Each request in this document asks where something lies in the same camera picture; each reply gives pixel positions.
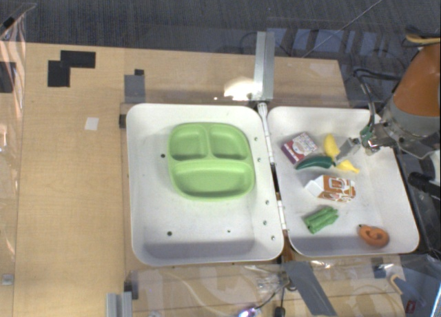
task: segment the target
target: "orange toy food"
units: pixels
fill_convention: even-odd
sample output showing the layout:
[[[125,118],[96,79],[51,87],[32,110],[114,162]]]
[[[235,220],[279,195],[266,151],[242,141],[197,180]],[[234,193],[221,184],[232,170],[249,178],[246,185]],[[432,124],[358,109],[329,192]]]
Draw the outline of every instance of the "orange toy food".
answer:
[[[389,234],[379,227],[360,225],[358,235],[370,246],[384,247],[389,243]]]

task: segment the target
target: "clear plastic sheet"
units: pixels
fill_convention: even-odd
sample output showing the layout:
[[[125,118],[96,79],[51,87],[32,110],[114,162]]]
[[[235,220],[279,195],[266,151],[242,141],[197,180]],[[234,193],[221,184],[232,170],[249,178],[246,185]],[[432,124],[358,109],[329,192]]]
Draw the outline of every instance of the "clear plastic sheet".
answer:
[[[0,315],[12,315],[15,246],[25,94],[25,16],[22,5],[0,27]]]
[[[293,275],[295,266],[300,269]],[[283,306],[286,317],[430,316],[440,269],[425,255],[147,269],[132,272],[133,311],[149,317],[272,317]]]

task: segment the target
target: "green toy vegetable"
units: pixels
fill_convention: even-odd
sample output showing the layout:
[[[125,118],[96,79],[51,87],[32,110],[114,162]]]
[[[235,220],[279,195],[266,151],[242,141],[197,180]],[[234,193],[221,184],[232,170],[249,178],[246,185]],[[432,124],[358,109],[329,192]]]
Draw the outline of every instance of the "green toy vegetable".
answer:
[[[331,166],[336,166],[330,156],[313,156],[312,158],[305,159],[296,166],[297,170],[305,169],[306,167],[318,166],[325,169],[329,169]]]
[[[308,216],[303,221],[305,222],[311,234],[315,234],[316,232],[323,229],[325,226],[333,224],[338,218],[337,213],[338,210],[331,207],[325,207],[315,214]]]

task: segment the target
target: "wooden surface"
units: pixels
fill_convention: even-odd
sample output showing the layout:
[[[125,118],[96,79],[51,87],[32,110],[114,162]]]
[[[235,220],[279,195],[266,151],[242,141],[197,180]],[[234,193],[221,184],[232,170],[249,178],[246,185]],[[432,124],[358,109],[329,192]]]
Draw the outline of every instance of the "wooden surface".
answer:
[[[95,51],[96,67],[72,68],[70,88],[48,88],[48,60],[59,60],[61,50]],[[276,58],[275,66],[277,99],[347,105],[336,62]],[[254,58],[28,44],[14,317],[101,317],[105,295],[122,291],[126,247],[118,121],[124,74],[133,74],[135,68],[145,70],[148,101],[188,103],[189,98],[222,97],[225,84],[238,76],[252,78]],[[97,130],[85,130],[89,117],[99,118]],[[136,267],[133,258],[128,256],[127,266]],[[173,295],[173,289],[164,295]],[[393,291],[380,293],[399,301]],[[345,294],[332,298],[342,311],[351,304],[367,311],[384,300],[371,293],[368,299],[353,297],[351,289]],[[197,299],[190,302],[185,311],[164,307],[163,316],[216,315],[198,307]],[[390,303],[383,305],[392,309]],[[307,316],[294,295],[287,299],[287,309],[288,316]],[[391,311],[387,316],[400,314]]]

